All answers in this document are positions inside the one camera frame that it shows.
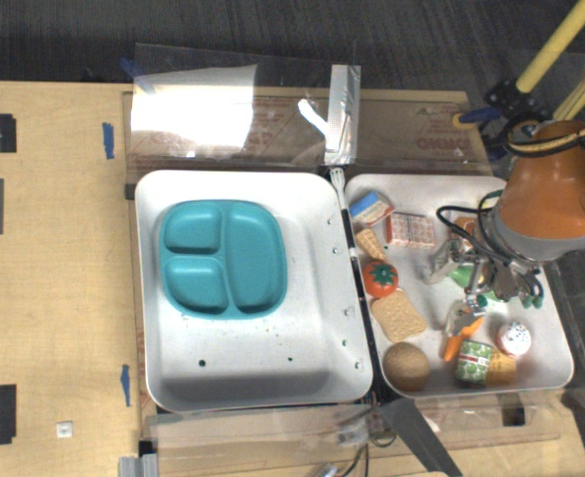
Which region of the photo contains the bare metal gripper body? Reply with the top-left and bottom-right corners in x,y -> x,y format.
466,248 -> 529,303

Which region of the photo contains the orange carrot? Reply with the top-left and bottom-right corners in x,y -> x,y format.
442,315 -> 486,363

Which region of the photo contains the green toy vegetable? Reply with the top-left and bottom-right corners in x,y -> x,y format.
448,262 -> 503,302

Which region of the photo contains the green and white can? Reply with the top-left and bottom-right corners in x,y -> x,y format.
453,339 -> 495,385

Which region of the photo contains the white dotted cupcake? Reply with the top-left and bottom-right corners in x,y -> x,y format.
496,320 -> 533,358

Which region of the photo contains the tan bread slice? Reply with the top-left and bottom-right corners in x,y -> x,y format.
369,288 -> 429,344

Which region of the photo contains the small orange block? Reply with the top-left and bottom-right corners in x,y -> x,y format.
452,216 -> 478,240

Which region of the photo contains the yellow orange cup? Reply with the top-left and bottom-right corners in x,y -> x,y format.
485,350 -> 518,387

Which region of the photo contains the brown round bread roll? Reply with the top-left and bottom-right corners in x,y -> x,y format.
381,341 -> 432,394

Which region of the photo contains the orange tomato with green top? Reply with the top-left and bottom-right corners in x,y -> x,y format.
362,259 -> 400,299

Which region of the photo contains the white plastic tray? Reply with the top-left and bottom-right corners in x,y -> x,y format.
344,173 -> 576,400
133,169 -> 374,413

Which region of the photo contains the white and red packet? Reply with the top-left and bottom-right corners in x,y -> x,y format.
384,211 -> 438,249

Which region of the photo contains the tan waffle biscuit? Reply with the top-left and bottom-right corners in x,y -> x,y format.
354,227 -> 388,263

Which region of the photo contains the blue and white carton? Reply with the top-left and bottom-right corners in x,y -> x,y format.
348,190 -> 395,229

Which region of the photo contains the blue divided plate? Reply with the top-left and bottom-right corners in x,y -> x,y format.
159,199 -> 289,321

